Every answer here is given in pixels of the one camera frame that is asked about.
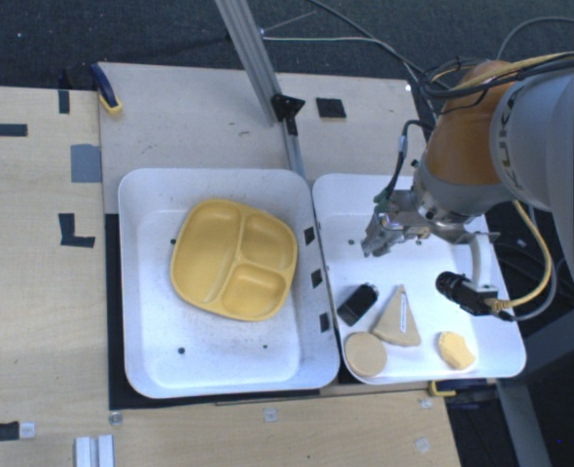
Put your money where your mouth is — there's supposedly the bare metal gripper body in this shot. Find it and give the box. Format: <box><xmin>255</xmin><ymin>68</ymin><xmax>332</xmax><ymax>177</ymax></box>
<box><xmin>375</xmin><ymin>188</ymin><xmax>484</xmax><ymax>240</ymax></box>

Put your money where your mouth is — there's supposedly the white plastic tray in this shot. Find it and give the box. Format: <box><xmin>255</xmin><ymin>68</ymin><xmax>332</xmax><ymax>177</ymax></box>
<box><xmin>117</xmin><ymin>166</ymin><xmax>342</xmax><ymax>401</ymax></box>
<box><xmin>311</xmin><ymin>172</ymin><xmax>528</xmax><ymax>387</ymax></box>

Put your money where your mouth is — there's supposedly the small black box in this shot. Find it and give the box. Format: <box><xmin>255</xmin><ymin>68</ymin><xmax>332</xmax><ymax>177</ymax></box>
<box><xmin>336</xmin><ymin>282</ymin><xmax>380</xmax><ymax>328</ymax></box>

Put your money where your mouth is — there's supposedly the beige pizza slice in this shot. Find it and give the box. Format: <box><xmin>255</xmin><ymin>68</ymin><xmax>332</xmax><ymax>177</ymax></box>
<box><xmin>370</xmin><ymin>283</ymin><xmax>422</xmax><ymax>348</ymax></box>

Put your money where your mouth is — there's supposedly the round beige biscuit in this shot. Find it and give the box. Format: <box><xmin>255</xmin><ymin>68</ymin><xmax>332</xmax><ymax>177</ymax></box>
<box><xmin>342</xmin><ymin>331</ymin><xmax>389</xmax><ymax>378</ymax></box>

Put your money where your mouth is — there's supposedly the yellow wavy biscuit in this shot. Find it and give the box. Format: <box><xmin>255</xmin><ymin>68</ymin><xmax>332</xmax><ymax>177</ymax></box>
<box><xmin>437</xmin><ymin>330</ymin><xmax>477</xmax><ymax>372</ymax></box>

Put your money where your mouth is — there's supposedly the yellow divided plate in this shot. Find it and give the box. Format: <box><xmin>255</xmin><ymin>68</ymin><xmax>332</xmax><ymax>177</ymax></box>
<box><xmin>169</xmin><ymin>198</ymin><xmax>300</xmax><ymax>323</ymax></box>

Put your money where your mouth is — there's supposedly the black cylinder on white bracket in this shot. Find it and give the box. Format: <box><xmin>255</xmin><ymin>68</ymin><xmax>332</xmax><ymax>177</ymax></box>
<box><xmin>434</xmin><ymin>230</ymin><xmax>502</xmax><ymax>317</ymax></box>

